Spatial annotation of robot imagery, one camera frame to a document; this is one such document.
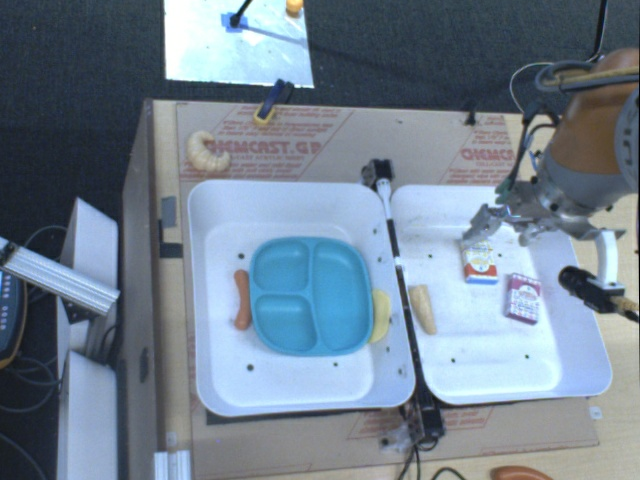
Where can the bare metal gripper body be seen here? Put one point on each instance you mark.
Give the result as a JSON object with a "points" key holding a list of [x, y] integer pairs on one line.
{"points": [[555, 215]]}

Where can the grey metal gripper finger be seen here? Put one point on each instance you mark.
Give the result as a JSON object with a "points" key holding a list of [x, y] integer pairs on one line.
{"points": [[484, 223], [531, 235]]}

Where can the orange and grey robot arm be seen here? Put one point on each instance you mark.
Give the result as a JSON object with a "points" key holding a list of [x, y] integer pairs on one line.
{"points": [[587, 133]]}

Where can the orange and white carton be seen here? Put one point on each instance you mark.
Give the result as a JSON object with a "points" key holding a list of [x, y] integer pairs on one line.
{"points": [[480, 265]]}

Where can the purple carton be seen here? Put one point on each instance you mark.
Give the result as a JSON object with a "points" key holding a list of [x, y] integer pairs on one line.
{"points": [[523, 299]]}

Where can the thin black and white rod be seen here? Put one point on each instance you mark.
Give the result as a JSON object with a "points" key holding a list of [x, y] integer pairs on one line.
{"points": [[400, 268]]}

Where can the cream cone-shaped toy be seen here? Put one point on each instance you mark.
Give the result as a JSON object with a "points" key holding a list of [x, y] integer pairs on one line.
{"points": [[424, 308]]}

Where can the brown cardboard board red print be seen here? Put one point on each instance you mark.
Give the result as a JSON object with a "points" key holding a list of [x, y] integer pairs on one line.
{"points": [[400, 143]]}

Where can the white plastic tray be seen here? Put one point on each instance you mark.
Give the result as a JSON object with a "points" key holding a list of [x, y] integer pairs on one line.
{"points": [[490, 363], [225, 378]]}

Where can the yellow banana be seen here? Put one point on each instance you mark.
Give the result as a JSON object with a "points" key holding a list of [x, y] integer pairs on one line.
{"points": [[383, 315]]}

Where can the blue divided plate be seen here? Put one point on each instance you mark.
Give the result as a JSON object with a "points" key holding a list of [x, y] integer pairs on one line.
{"points": [[310, 298]]}

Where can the brown curved object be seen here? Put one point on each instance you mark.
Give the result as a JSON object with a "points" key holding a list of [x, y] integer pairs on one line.
{"points": [[520, 473]]}

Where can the orange sausage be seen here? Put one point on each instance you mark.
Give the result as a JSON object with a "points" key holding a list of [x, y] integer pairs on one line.
{"points": [[242, 300]]}

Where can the cream croissant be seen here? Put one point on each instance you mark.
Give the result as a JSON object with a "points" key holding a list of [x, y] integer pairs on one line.
{"points": [[207, 157]]}

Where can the small orange round object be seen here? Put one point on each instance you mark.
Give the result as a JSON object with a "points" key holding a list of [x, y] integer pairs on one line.
{"points": [[294, 5]]}

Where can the black cylinder on white bracket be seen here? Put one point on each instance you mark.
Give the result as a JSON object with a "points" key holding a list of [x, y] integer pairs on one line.
{"points": [[580, 284]]}

